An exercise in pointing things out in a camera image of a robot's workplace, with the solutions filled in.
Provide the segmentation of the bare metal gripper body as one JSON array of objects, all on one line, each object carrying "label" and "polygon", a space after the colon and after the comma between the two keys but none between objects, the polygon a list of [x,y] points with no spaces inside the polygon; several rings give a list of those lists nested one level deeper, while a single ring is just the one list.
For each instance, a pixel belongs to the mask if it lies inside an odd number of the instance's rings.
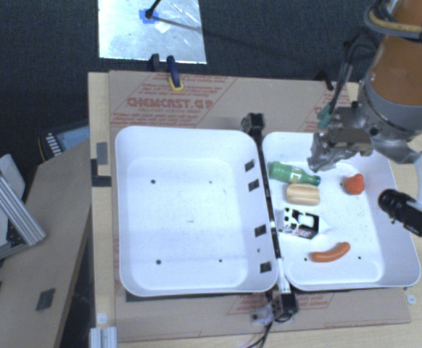
[{"label": "bare metal gripper body", "polygon": [[336,108],[328,126],[327,147],[337,156],[370,156],[373,147],[369,134],[361,125],[362,120],[358,101],[348,107]]}]

